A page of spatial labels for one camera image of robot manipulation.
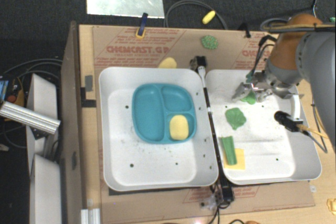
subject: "white plastic tub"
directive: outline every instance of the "white plastic tub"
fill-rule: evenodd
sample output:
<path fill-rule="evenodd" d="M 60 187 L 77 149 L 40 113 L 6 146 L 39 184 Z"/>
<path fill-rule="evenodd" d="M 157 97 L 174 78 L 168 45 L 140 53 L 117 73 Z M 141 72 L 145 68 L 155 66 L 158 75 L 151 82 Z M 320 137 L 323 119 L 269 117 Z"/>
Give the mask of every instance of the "white plastic tub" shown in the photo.
<path fill-rule="evenodd" d="M 224 169 L 227 178 L 238 185 L 316 179 L 321 163 L 314 142 L 301 133 L 291 133 L 275 119 L 281 110 L 290 114 L 290 100 L 276 95 L 262 103 L 233 102 L 239 84 L 245 81 L 246 70 L 212 70 L 206 83 L 213 112 L 218 144 L 219 138 L 232 135 L 236 148 L 245 153 L 245 170 Z M 225 111 L 239 108 L 247 122 L 236 131 L 228 124 Z M 307 125 L 301 107 L 300 118 Z"/>
<path fill-rule="evenodd" d="M 178 144 L 150 144 L 134 131 L 132 97 L 147 83 L 169 83 L 189 92 L 195 106 L 194 137 Z M 117 191 L 209 186 L 218 167 L 200 77 L 188 69 L 111 67 L 99 77 L 103 170 Z"/>

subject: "teal plate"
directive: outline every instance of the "teal plate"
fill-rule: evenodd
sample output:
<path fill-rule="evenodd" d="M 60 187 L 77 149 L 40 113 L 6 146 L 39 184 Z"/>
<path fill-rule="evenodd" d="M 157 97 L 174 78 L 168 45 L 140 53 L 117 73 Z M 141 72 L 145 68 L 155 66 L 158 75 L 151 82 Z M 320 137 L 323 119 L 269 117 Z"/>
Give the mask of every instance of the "teal plate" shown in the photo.
<path fill-rule="evenodd" d="M 188 121 L 189 134 L 184 140 L 174 140 L 170 136 L 169 123 L 175 115 L 183 115 Z M 148 143 L 182 143 L 196 132 L 193 100 L 185 89 L 172 84 L 139 86 L 133 94 L 132 118 L 136 134 Z"/>

